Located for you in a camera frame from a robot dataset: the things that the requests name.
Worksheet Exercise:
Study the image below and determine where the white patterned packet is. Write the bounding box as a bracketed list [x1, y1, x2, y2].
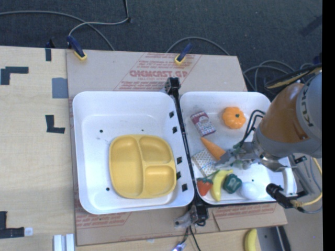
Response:
[191, 148, 219, 178]

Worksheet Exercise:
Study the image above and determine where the yellow divided plate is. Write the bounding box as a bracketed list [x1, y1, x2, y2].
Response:
[108, 134, 178, 200]

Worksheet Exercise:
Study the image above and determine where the green pepper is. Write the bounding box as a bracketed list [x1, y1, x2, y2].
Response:
[222, 173, 243, 195]

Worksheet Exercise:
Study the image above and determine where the brown cardboard board red print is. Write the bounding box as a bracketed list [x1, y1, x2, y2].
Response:
[65, 48, 289, 247]

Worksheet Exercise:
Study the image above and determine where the orange carrot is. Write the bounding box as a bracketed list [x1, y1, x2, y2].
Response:
[200, 136, 227, 161]

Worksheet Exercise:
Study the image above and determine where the white egg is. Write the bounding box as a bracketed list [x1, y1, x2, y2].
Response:
[239, 181, 260, 200]

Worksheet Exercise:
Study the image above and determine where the red and white carton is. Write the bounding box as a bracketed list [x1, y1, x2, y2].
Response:
[189, 110, 217, 138]

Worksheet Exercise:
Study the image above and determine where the black block with thin wires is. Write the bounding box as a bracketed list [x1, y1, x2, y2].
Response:
[164, 77, 182, 96]
[192, 203, 209, 226]

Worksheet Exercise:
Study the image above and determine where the yellow banana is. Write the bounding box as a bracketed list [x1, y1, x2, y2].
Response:
[243, 228, 259, 251]
[210, 168, 234, 202]

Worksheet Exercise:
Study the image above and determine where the white plastic tray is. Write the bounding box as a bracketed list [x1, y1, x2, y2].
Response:
[180, 90, 298, 206]
[72, 90, 195, 215]

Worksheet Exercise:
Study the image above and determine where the red strawberry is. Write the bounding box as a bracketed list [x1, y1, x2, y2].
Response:
[196, 177, 214, 197]

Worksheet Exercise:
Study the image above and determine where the black cylinder on white bracket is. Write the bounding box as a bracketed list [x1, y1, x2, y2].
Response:
[265, 166, 298, 209]

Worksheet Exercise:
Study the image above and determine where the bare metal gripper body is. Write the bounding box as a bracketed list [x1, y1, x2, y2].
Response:
[231, 142, 288, 173]

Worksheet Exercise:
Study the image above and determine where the thin black and white rod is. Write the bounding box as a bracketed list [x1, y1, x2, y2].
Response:
[170, 87, 203, 212]

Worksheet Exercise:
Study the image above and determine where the orange pumpkin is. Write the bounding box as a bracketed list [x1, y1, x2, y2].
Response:
[221, 106, 247, 130]

